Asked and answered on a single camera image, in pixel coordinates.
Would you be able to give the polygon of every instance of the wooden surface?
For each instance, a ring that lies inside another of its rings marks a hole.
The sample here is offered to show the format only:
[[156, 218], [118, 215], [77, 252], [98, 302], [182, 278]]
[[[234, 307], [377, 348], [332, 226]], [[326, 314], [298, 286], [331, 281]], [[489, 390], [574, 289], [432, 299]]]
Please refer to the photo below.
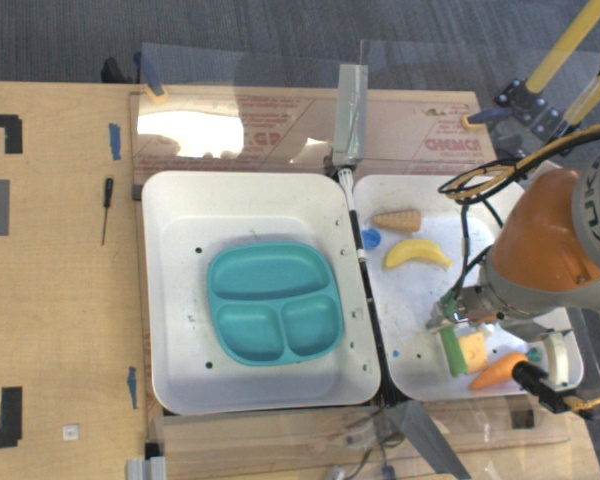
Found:
[[[2, 479], [124, 478], [126, 460], [143, 455], [142, 304], [130, 197], [129, 97], [137, 90], [0, 82], [0, 113], [18, 114], [24, 130], [23, 154], [5, 155], [0, 129], [0, 179], [11, 189], [9, 236], [0, 237], [0, 389], [23, 389], [22, 439], [0, 449]], [[110, 123], [121, 130], [118, 161]], [[107, 176], [115, 187], [101, 246]], [[137, 409], [129, 367], [136, 369]], [[600, 478], [584, 422], [555, 418], [557, 438], [545, 444], [466, 451], [461, 460], [475, 478]], [[63, 426], [75, 423], [80, 438], [64, 441]], [[432, 475], [422, 459], [391, 453], [399, 477]], [[372, 455], [358, 478], [376, 478], [378, 460]], [[313, 480], [325, 471], [245, 478]]]

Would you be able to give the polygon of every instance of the orange carrot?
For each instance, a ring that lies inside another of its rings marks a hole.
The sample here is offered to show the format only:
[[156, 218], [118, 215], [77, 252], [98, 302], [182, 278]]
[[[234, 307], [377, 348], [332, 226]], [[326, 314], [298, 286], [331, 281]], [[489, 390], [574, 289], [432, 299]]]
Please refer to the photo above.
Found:
[[528, 361], [527, 356], [522, 352], [509, 352], [482, 370], [469, 384], [469, 389], [481, 389], [511, 379], [513, 367], [520, 361]]

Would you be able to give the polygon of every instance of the black tape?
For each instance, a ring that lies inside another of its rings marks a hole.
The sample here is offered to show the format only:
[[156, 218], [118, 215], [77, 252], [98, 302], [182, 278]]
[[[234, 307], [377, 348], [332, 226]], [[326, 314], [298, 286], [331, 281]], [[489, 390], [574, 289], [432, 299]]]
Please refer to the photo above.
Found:
[[2, 388], [0, 448], [18, 446], [22, 439], [22, 388]]
[[0, 128], [4, 128], [5, 154], [22, 154], [22, 120], [15, 114], [0, 114]]

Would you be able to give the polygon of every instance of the toy banana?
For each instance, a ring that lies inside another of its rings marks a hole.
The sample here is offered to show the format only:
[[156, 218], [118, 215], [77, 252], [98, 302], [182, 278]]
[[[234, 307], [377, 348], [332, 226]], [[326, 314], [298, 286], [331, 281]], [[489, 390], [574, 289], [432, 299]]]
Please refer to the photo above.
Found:
[[437, 243], [426, 238], [409, 238], [395, 244], [384, 258], [386, 268], [397, 267], [405, 261], [425, 259], [447, 268], [451, 260], [447, 258]]

